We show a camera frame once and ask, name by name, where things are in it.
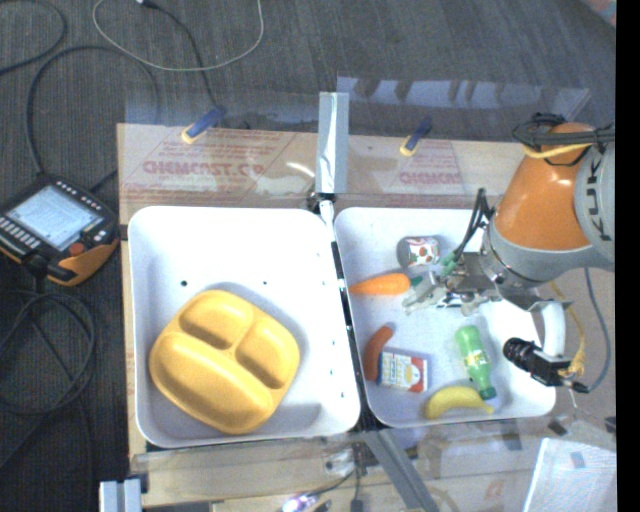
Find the orange carrot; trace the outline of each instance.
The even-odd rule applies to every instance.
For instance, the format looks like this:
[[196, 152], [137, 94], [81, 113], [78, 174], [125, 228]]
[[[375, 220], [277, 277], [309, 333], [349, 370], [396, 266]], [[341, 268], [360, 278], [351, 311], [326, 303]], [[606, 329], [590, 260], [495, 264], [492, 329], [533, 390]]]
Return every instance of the orange carrot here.
[[378, 329], [364, 347], [364, 356], [362, 358], [362, 371], [364, 378], [367, 380], [378, 380], [378, 360], [380, 352], [393, 336], [393, 330], [387, 325], [383, 325]]
[[411, 286], [410, 279], [400, 272], [372, 277], [349, 287], [349, 291], [362, 295], [400, 295]]

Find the divided yellow plate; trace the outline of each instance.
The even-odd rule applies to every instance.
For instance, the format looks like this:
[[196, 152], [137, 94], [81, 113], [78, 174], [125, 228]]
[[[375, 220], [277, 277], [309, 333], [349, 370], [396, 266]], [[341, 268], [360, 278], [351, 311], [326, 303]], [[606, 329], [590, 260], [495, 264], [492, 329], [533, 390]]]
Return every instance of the divided yellow plate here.
[[273, 415], [299, 363], [298, 344], [282, 324], [223, 290], [185, 304], [149, 354], [151, 379], [171, 402], [232, 435]]

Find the yellow banana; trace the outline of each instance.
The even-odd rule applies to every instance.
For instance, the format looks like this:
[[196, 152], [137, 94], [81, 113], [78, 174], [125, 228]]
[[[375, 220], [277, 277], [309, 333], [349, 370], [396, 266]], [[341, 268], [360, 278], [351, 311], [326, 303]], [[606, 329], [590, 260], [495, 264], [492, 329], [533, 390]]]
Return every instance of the yellow banana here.
[[440, 417], [449, 409], [458, 407], [484, 409], [493, 413], [493, 407], [486, 404], [480, 393], [469, 386], [448, 386], [436, 391], [424, 406], [424, 415], [428, 420]]

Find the green bottle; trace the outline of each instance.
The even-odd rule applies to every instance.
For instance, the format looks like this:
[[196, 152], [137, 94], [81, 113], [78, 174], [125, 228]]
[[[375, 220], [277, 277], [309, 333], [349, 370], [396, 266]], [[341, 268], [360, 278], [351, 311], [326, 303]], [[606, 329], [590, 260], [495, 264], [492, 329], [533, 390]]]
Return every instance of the green bottle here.
[[455, 340], [462, 354], [467, 373], [484, 400], [496, 396], [496, 388], [491, 385], [491, 361], [480, 340], [480, 331], [473, 325], [460, 327], [456, 331]]

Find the dark floor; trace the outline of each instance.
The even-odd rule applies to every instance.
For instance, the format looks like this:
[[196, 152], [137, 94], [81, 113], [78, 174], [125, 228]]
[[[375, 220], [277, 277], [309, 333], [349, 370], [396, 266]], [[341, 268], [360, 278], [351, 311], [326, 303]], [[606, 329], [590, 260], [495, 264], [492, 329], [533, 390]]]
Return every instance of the dark floor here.
[[[264, 0], [260, 45], [206, 72], [209, 91], [201, 73], [143, 66], [115, 50], [93, 24], [95, 3], [0, 1], [0, 203], [32, 182], [37, 165], [93, 187], [117, 169], [116, 123], [182, 125], [212, 99], [228, 111], [229, 127], [315, 130], [315, 120], [291, 100], [334, 91], [339, 77], [361, 79], [372, 90], [394, 80], [543, 92], [533, 103], [501, 108], [434, 107], [435, 138], [510, 140], [523, 116], [557, 107], [559, 97], [560, 113], [570, 119], [597, 127], [615, 119], [616, 29], [581, 0]], [[206, 65], [238, 55], [258, 34], [253, 0], [156, 3], [175, 19], [135, 0], [106, 0], [97, 17], [124, 47], [172, 68], [198, 67], [185, 27]], [[407, 133], [406, 111], [365, 102], [354, 111], [352, 131]], [[117, 210], [116, 179], [97, 194]], [[69, 377], [33, 324], [5, 339], [22, 299], [0, 296], [2, 510], [97, 510], [97, 483], [127, 475], [120, 264], [116, 252], [78, 287], [45, 285], [87, 304], [96, 340], [80, 401], [45, 416], [7, 411], [15, 404], [51, 407]], [[0, 290], [33, 287], [22, 268], [0, 259]], [[34, 316], [75, 374], [87, 340], [60, 311], [45, 305]]]

